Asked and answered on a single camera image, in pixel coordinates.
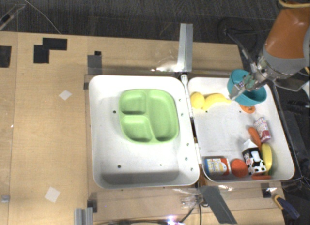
banana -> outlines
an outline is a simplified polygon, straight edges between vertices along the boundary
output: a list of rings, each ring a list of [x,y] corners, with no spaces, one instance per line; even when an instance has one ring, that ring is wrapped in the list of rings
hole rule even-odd
[[[271,147],[267,143],[262,143],[262,158],[266,166],[266,174],[268,174],[269,170],[271,169],[272,166],[272,151]]]
[[[213,104],[217,102],[225,102],[225,103],[231,103],[231,100],[228,100],[225,98],[225,96],[221,93],[215,93],[211,94],[204,100],[204,105],[202,107],[203,110],[208,110]]]
[[[193,108],[201,109],[204,104],[204,96],[200,92],[195,92],[190,96],[190,102]]]

cow print carton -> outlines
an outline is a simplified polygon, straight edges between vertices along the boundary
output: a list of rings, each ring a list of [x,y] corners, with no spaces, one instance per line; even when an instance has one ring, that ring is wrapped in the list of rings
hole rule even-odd
[[[251,140],[244,143],[243,157],[248,166],[248,173],[250,175],[260,175],[266,172],[264,161],[262,160],[261,153]]]

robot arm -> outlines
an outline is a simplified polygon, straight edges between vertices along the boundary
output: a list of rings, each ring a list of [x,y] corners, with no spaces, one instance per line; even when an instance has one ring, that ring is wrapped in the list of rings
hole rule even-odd
[[[285,3],[279,0],[286,8],[279,13],[260,52],[257,65],[252,64],[251,73],[232,89],[232,100],[246,90],[259,89],[267,80],[289,90],[301,89],[303,82],[290,77],[309,66],[309,1],[288,0]]]

orange carrot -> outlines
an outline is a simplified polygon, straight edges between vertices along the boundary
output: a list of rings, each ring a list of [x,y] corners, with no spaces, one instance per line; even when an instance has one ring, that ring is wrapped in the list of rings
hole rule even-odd
[[[253,180],[269,180],[271,179],[270,175],[252,175]]]
[[[258,149],[261,151],[262,142],[256,129],[254,127],[249,127],[248,132],[250,133],[253,142],[258,146]]]

white tray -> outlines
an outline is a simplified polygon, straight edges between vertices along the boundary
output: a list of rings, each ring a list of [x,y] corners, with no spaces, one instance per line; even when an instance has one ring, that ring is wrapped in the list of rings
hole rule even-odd
[[[189,81],[190,94],[200,92],[203,95],[222,93],[228,98],[228,78],[196,77]],[[194,109],[194,123],[202,160],[210,156],[222,156],[229,161],[243,159],[243,143],[250,139],[248,127],[265,117],[272,138],[268,141],[272,148],[273,165],[271,180],[288,180],[294,175],[294,163],[288,148],[281,121],[270,88],[265,85],[267,99],[255,105],[256,111],[248,114],[241,110],[239,104],[216,103],[208,112]],[[213,177],[217,182],[253,181],[250,176],[237,178],[233,174]]]
[[[119,98],[126,90],[160,89],[174,99],[179,135],[171,142],[133,143],[121,131]],[[191,185],[199,166],[185,91],[172,77],[98,75],[89,83],[93,177],[102,188]]]

